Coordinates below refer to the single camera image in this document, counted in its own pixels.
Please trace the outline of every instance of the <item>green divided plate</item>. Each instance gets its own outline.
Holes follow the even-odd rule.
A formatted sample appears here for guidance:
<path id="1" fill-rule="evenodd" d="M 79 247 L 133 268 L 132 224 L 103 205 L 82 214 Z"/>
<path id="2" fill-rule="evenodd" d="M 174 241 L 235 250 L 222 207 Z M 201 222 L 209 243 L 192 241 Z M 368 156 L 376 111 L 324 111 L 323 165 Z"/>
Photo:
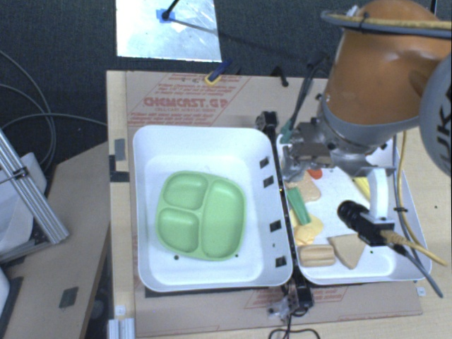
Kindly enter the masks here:
<path id="1" fill-rule="evenodd" d="M 242 243 L 246 201 L 242 189 L 213 174 L 172 174 L 160 193 L 156 230 L 160 243 L 177 253 L 225 260 Z"/>

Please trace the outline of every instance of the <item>green plate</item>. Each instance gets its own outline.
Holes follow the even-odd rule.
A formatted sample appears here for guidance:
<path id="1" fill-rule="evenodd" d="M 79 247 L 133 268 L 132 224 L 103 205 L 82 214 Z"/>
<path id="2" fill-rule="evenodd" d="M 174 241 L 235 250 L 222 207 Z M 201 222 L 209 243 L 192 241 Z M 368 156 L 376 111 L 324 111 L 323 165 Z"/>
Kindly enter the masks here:
<path id="1" fill-rule="evenodd" d="M 229 179 L 201 172 L 172 174 L 160 193 L 156 230 L 160 243 L 205 260 L 234 256 L 242 243 L 246 200 Z"/>

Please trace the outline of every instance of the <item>dark gray floor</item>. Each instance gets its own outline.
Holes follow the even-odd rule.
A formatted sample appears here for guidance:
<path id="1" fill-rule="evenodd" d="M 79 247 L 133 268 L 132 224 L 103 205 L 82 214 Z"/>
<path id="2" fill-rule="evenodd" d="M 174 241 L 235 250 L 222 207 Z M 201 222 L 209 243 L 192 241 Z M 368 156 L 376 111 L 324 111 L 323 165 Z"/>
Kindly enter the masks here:
<path id="1" fill-rule="evenodd" d="M 215 0 L 223 57 L 241 74 L 269 75 L 281 65 L 289 76 L 303 76 L 315 49 L 334 55 L 339 29 L 323 22 L 325 9 L 347 9 L 371 0 Z M 414 0 L 429 6 L 430 0 Z M 438 15 L 451 19 L 451 0 L 439 0 Z M 105 71 L 209 72 L 212 64 L 118 58 L 115 0 L 0 0 L 0 49 L 36 80 L 55 112 L 105 121 Z M 27 79 L 0 57 L 0 83 L 37 97 Z M 24 99 L 0 88 L 0 124 L 37 112 Z M 105 141 L 102 127 L 56 119 L 55 163 Z M 43 157 L 49 133 L 43 119 L 23 121 L 5 133 L 22 154 Z"/>

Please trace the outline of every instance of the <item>black connector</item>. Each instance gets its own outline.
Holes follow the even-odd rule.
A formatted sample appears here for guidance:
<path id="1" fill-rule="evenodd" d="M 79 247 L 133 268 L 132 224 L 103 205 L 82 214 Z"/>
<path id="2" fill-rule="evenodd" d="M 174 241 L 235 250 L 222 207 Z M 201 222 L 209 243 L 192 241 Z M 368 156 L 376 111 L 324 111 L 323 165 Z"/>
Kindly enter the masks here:
<path id="1" fill-rule="evenodd" d="M 369 210 L 353 201 L 344 201 L 338 207 L 339 218 L 347 227 L 356 231 L 362 241 L 369 246 L 386 246 L 386 240 L 380 235 L 380 232 L 394 230 L 394 224 L 391 222 L 374 224 L 362 214 L 369 214 Z"/>

